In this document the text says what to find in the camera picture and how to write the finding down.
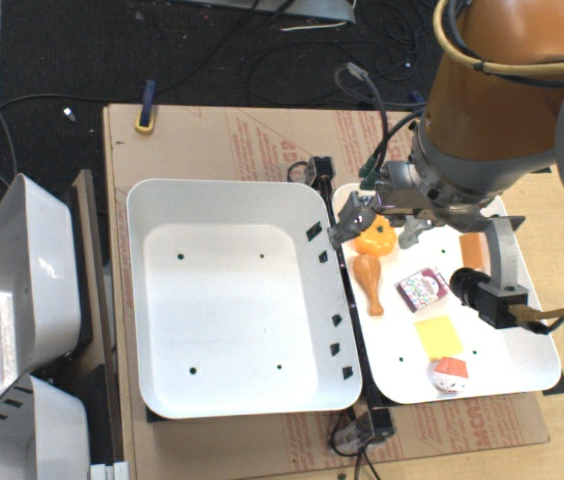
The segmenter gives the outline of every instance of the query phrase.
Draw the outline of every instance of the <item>yellow sticky note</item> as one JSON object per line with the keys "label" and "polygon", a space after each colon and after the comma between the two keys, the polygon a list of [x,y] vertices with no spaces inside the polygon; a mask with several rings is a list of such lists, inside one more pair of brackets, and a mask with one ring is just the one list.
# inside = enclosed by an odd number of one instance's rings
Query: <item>yellow sticky note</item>
{"label": "yellow sticky note", "polygon": [[431,361],[461,354],[464,350],[448,316],[438,316],[415,323],[420,341]]}

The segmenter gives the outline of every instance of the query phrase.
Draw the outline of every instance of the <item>white cable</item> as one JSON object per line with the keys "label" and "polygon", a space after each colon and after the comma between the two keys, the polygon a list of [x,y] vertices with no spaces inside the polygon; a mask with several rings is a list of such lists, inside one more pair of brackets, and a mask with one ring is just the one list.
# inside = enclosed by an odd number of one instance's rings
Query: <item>white cable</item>
{"label": "white cable", "polygon": [[[358,0],[353,0],[351,7],[355,10],[355,6],[357,5]],[[294,30],[314,30],[319,28],[336,28],[341,27],[342,25],[346,25],[347,21],[338,21],[337,23],[327,23],[325,25],[304,25],[299,27],[288,27],[288,28],[281,28],[280,32],[293,32]]]}

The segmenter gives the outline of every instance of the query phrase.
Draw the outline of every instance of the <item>cardboard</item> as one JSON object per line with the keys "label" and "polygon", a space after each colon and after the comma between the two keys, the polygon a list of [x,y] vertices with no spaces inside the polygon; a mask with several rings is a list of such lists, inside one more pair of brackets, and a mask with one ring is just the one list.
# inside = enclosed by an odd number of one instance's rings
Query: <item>cardboard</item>
{"label": "cardboard", "polygon": [[[337,456],[327,446],[335,414],[147,421],[138,388],[126,195],[135,183],[147,178],[283,181],[291,164],[313,155],[334,159],[336,186],[352,183],[358,180],[359,167],[380,138],[378,114],[161,106],[157,108],[153,133],[142,135],[134,129],[138,111],[137,105],[110,105],[104,112],[118,376],[125,459],[130,462],[132,478],[231,480],[332,468],[344,471],[351,460]],[[402,115],[391,114],[391,124]],[[405,158],[410,138],[406,127],[396,134],[389,157]],[[485,450],[547,443],[549,431],[541,403],[541,396],[522,393],[397,406],[391,410],[396,435],[371,448],[369,457],[378,467],[382,463],[468,452],[480,452],[478,456],[482,457]],[[562,427],[556,432],[564,438],[560,434]],[[547,449],[543,457],[555,457],[557,461],[559,454],[554,452]],[[509,472],[511,468],[535,469],[536,460],[527,456],[516,452],[508,464],[499,461],[500,469],[483,466],[477,477],[507,478],[499,476],[507,468]],[[473,464],[484,460],[475,459]],[[412,467],[425,475],[422,478],[432,477],[424,472],[428,466]],[[434,470],[436,475],[442,475],[440,478],[472,478],[476,474],[473,470],[464,474],[445,472],[444,468]],[[551,464],[541,477],[560,471],[564,474],[564,467]],[[311,476],[335,477],[333,471]]]}

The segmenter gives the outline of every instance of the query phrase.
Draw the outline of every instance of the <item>yellow cable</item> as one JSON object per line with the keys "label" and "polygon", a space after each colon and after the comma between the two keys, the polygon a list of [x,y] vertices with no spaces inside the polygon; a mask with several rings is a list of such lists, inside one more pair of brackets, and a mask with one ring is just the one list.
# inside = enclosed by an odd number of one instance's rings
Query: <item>yellow cable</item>
{"label": "yellow cable", "polygon": [[[474,68],[476,64],[482,63],[481,59],[476,59],[464,54],[453,45],[444,33],[442,16],[449,0],[440,0],[433,11],[433,32],[440,43],[442,49],[456,62]],[[497,75],[513,76],[546,76],[564,75],[564,62],[554,62],[547,64],[498,64],[496,62],[484,62],[482,71]]]}

